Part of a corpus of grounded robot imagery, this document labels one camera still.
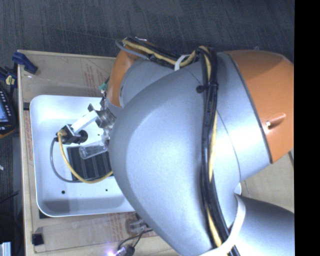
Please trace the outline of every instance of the screen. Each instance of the screen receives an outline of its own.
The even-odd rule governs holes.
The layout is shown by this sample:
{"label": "screen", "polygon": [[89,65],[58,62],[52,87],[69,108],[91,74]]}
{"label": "screen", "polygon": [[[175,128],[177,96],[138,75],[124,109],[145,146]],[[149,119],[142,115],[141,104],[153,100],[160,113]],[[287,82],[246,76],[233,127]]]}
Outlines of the screen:
{"label": "screen", "polygon": [[0,104],[0,122],[8,122],[8,117],[2,104]]}

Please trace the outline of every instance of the cable clip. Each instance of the cable clip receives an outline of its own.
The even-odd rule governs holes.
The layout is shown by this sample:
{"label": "cable clip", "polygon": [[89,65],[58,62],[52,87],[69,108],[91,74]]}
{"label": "cable clip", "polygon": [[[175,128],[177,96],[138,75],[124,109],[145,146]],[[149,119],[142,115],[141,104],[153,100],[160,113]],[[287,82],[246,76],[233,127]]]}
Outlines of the cable clip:
{"label": "cable clip", "polygon": [[181,64],[181,62],[182,62],[186,57],[189,57],[189,56],[190,56],[190,54],[181,55],[181,56],[177,59],[175,65],[174,65],[174,71],[179,70],[179,69],[180,69],[180,64]]}
{"label": "cable clip", "polygon": [[207,90],[209,87],[216,87],[217,89],[219,88],[219,84],[218,83],[211,83],[211,82],[209,82],[208,84],[206,84],[206,85],[198,85],[197,87],[196,87],[196,92],[198,93],[198,94],[201,94],[201,93],[203,93],[205,90]]}
{"label": "cable clip", "polygon": [[139,234],[139,233],[145,231],[146,228],[148,228],[147,223],[142,218],[140,218],[140,219],[138,219],[138,220],[136,220],[134,222],[131,222],[129,224],[129,226],[130,226],[129,227],[130,232],[131,233],[136,233],[136,234]]}

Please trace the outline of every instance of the electronic device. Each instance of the electronic device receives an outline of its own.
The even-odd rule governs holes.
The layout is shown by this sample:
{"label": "electronic device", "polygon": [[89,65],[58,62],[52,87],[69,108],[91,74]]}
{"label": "electronic device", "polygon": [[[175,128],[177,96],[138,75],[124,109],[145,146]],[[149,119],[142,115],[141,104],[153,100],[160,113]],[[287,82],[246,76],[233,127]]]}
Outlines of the electronic device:
{"label": "electronic device", "polygon": [[8,136],[17,128],[14,107],[6,92],[0,87],[0,139]]}

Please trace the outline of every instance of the black connector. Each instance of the black connector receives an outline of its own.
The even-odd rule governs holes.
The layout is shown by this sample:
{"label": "black connector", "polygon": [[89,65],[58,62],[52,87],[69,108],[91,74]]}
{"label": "black connector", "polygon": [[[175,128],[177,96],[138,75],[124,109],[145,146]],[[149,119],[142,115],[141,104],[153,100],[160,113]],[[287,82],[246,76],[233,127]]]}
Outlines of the black connector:
{"label": "black connector", "polygon": [[65,131],[65,135],[62,137],[62,143],[69,145],[71,143],[81,144],[88,139],[88,133],[85,130],[81,130],[79,133],[74,133],[70,124],[65,125],[61,128]]}
{"label": "black connector", "polygon": [[125,249],[125,255],[124,256],[132,256],[134,255],[136,249],[133,246],[129,246],[128,248]]}

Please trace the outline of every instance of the gray carpet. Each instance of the gray carpet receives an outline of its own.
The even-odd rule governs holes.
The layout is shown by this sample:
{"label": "gray carpet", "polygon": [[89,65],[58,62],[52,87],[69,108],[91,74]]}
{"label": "gray carpet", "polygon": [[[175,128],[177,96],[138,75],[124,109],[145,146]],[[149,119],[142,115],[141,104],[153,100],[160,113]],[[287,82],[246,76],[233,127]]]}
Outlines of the gray carpet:
{"label": "gray carpet", "polygon": [[[18,49],[115,57],[115,39],[126,36],[179,54],[200,44],[218,52],[259,47],[294,63],[295,1],[1,0],[0,32],[0,67],[12,67]],[[18,112],[16,90],[13,104]],[[0,201],[15,192],[12,141],[0,139]],[[0,203],[3,216],[13,212],[13,197]],[[17,241],[6,223],[0,218],[0,243]]]}

